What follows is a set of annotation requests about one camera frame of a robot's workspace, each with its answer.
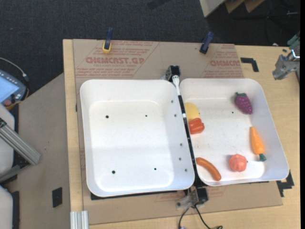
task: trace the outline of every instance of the orange sausage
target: orange sausage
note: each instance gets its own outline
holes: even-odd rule
[[[196,158],[196,163],[198,165],[203,166],[204,168],[206,168],[211,173],[211,175],[213,176],[215,181],[220,181],[221,175],[212,163],[210,163],[206,159],[200,158],[200,157]]]

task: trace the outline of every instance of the red pepper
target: red pepper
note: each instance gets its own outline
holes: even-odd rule
[[[189,122],[189,129],[191,134],[201,133],[204,130],[204,124],[200,118],[195,118]]]

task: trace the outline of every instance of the black wire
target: black wire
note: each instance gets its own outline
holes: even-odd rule
[[[211,229],[211,228],[205,223],[205,221],[203,220],[203,218],[202,218],[202,216],[201,216],[201,214],[200,214],[200,212],[199,212],[199,210],[198,210],[198,208],[197,208],[197,204],[194,204],[194,206],[191,206],[191,207],[189,207],[189,208],[194,208],[194,209],[196,209],[196,211],[197,211],[197,213],[198,213],[198,215],[199,215],[201,221],[203,222],[203,224],[204,224],[208,229]],[[178,229],[181,229],[181,221],[182,221],[182,218],[183,218],[183,216],[186,214],[186,212],[189,210],[189,208],[187,208],[187,209],[183,212],[183,214],[181,215],[181,217],[180,217],[180,219],[179,219]]]

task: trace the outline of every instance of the toy food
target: toy food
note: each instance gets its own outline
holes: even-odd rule
[[[204,124],[200,118],[195,118],[189,122],[189,129],[191,134],[201,133],[204,130]]]
[[[232,171],[242,172],[246,170],[247,159],[239,154],[233,155],[229,160],[229,167]]]
[[[193,119],[200,117],[199,110],[196,105],[192,103],[184,103],[184,109],[187,117],[187,123],[189,123]]]
[[[203,166],[204,168],[206,168],[211,173],[211,175],[212,175],[212,177],[214,178],[215,181],[220,181],[221,175],[212,163],[210,163],[206,159],[200,158],[200,157],[196,158],[196,163],[198,165]]]
[[[250,127],[250,133],[251,133],[251,146],[253,152],[259,155],[259,161],[265,161],[266,157],[263,155],[264,153],[263,142],[253,126]]]
[[[235,104],[236,106],[245,114],[252,114],[252,105],[250,99],[248,98],[247,94],[242,93],[235,93]]]

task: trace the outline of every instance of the purple toy grape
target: purple toy grape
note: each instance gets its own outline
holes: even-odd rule
[[[236,93],[235,97],[235,104],[236,106],[245,114],[252,114],[252,105],[250,99],[248,98],[247,94]]]

